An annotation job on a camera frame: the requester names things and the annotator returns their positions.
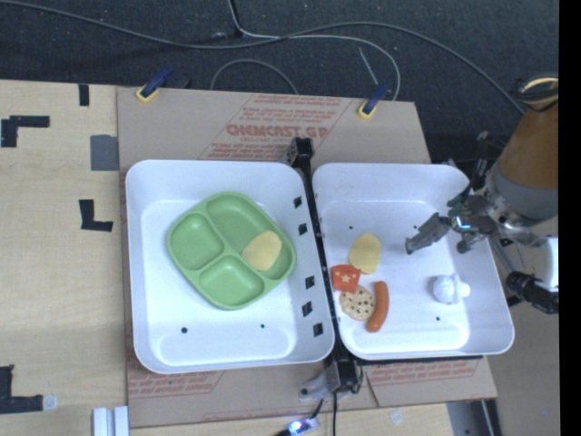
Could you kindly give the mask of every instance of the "white plastic piece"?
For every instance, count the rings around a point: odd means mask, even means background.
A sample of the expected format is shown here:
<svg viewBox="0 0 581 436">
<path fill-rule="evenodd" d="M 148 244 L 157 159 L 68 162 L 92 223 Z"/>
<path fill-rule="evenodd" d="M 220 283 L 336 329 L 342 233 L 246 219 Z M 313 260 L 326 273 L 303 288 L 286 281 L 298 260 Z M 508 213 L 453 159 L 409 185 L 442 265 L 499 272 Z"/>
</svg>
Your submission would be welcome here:
<svg viewBox="0 0 581 436">
<path fill-rule="evenodd" d="M 447 214 L 447 202 L 467 184 L 461 171 L 440 164 L 327 163 L 315 171 L 327 265 L 344 263 L 362 233 L 381 240 L 378 270 L 359 279 L 371 291 L 377 280 L 389 287 L 389 313 L 381 330 L 367 333 L 364 324 L 341 311 L 340 294 L 334 293 L 341 339 L 356 357 L 488 355 L 512 345 L 512 318 L 488 241 L 460 254 L 460 235 L 450 231 L 411 255 L 405 250 L 406 237 L 433 213 Z M 469 281 L 471 295 L 457 304 L 436 302 L 434 274 L 452 272 Z"/>
<path fill-rule="evenodd" d="M 127 406 L 114 409 L 93 409 L 92 436 L 129 436 L 129 411 Z"/>
<path fill-rule="evenodd" d="M 389 417 L 391 418 L 393 424 L 396 426 L 400 425 L 403 422 L 403 415 L 398 409 L 396 409 L 395 411 L 391 411 L 389 413 Z"/>
<path fill-rule="evenodd" d="M 433 292 L 443 303 L 459 303 L 470 295 L 470 285 L 460 280 L 457 274 L 441 275 L 434 281 Z"/>
<path fill-rule="evenodd" d="M 542 275 L 541 286 L 550 292 L 559 290 L 559 238 L 549 237 L 543 244 L 545 257 L 545 273 Z"/>
<path fill-rule="evenodd" d="M 43 410 L 53 411 L 58 408 L 58 398 L 53 395 L 43 396 Z"/>
<path fill-rule="evenodd" d="M 167 252 L 175 220 L 202 200 L 250 197 L 289 236 L 297 262 L 257 302 L 224 311 L 207 302 Z M 157 373 L 318 362 L 335 342 L 309 206 L 300 175 L 266 162 L 147 160 L 126 177 L 133 343 Z M 299 228 L 305 225 L 307 232 Z M 308 314 L 302 307 L 309 305 Z"/>
</svg>

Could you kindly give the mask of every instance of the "cookie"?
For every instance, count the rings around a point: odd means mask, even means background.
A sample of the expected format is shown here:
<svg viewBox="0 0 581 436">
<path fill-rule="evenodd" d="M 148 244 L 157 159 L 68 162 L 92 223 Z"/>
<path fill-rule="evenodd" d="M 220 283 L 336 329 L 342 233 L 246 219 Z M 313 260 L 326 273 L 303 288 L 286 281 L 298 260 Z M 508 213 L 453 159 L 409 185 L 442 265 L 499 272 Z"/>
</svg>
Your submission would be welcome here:
<svg viewBox="0 0 581 436">
<path fill-rule="evenodd" d="M 368 320 L 375 310 L 373 294 L 361 286 L 353 293 L 342 292 L 339 304 L 347 316 L 358 322 Z"/>
</svg>

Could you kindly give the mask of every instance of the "yellow food item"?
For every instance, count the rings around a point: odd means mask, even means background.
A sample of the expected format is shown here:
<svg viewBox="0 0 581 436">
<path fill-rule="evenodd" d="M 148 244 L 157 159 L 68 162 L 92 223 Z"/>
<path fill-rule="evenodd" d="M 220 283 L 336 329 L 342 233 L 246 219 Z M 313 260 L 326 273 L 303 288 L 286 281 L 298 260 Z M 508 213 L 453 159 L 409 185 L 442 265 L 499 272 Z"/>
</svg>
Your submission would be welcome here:
<svg viewBox="0 0 581 436">
<path fill-rule="evenodd" d="M 359 236 L 349 252 L 349 262 L 366 274 L 374 273 L 379 266 L 381 242 L 373 233 L 364 233 Z"/>
<path fill-rule="evenodd" d="M 259 272 L 268 271 L 279 258 L 282 241 L 273 231 L 260 233 L 242 251 L 242 258 Z"/>
</svg>

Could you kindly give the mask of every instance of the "blue light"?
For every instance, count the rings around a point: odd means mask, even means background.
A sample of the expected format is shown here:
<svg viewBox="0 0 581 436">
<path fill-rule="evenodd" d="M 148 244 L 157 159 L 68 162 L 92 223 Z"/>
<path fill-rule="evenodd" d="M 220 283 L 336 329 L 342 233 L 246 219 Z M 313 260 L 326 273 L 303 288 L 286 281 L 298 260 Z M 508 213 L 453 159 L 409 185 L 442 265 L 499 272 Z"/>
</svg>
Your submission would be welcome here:
<svg viewBox="0 0 581 436">
<path fill-rule="evenodd" d="M 293 432 L 298 431 L 300 430 L 300 425 L 301 425 L 300 421 L 294 421 L 289 425 L 289 430 Z"/>
<path fill-rule="evenodd" d="M 462 219 L 457 216 L 456 217 L 456 225 L 460 228 L 460 229 L 470 229 L 472 226 L 470 226 L 469 224 L 463 224 L 462 223 Z"/>
</svg>

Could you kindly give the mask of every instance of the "black bracket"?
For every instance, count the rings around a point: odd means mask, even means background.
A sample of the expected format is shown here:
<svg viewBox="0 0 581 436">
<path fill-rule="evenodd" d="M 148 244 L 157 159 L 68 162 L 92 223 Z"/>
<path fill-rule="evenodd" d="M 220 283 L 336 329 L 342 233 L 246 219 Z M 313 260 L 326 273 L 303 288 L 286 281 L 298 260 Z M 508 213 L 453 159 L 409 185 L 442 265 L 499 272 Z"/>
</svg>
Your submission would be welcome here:
<svg viewBox="0 0 581 436">
<path fill-rule="evenodd" d="M 312 186 L 312 175 L 310 159 L 315 154 L 315 149 L 310 138 L 295 137 L 292 139 L 290 148 L 285 156 L 285 161 L 302 175 L 305 185 L 305 194 L 307 196 L 307 203 L 309 205 L 310 219 L 315 232 L 315 241 L 317 243 L 317 250 L 319 253 L 320 266 L 322 270 L 323 282 L 327 292 L 327 300 L 330 308 L 330 316 L 335 330 L 335 345 L 329 357 L 325 360 L 326 371 L 323 376 L 329 375 L 329 370 L 334 370 L 333 375 L 337 375 L 332 380 L 324 379 L 317 381 L 315 387 L 324 383 L 323 389 L 327 392 L 335 391 L 349 391 L 354 390 L 360 385 L 361 377 L 358 375 L 357 359 L 347 350 L 345 344 L 340 338 L 339 322 L 335 311 L 335 303 L 333 301 L 333 290 L 329 279 L 329 270 L 327 267 L 327 258 L 325 256 L 325 249 L 323 246 L 322 233 L 320 230 L 320 219 L 317 212 L 316 196 Z M 319 391 L 313 389 L 309 392 L 303 392 L 303 397 L 307 395 L 319 396 Z"/>
</svg>

